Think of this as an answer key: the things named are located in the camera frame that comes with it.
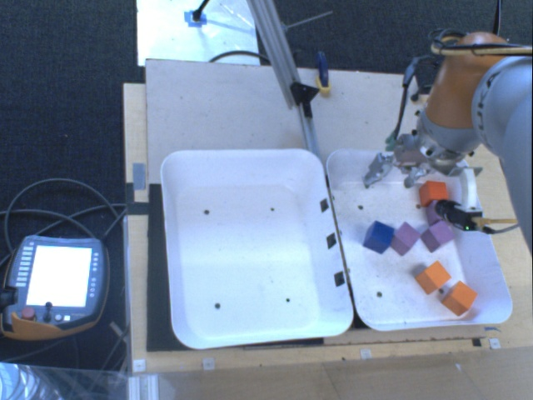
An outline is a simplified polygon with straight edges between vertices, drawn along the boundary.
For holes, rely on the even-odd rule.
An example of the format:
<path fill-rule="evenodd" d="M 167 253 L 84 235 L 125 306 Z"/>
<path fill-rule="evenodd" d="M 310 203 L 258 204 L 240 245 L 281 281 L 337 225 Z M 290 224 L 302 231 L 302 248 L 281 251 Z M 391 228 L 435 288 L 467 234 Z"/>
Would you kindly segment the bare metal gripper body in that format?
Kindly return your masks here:
<path fill-rule="evenodd" d="M 465 157 L 463 152 L 448 150 L 425 133 L 400 135 L 393 153 L 395 165 L 403 173 L 409 167 L 424 167 L 427 174 L 439 172 L 445 176 L 449 176 L 458 162 Z"/>

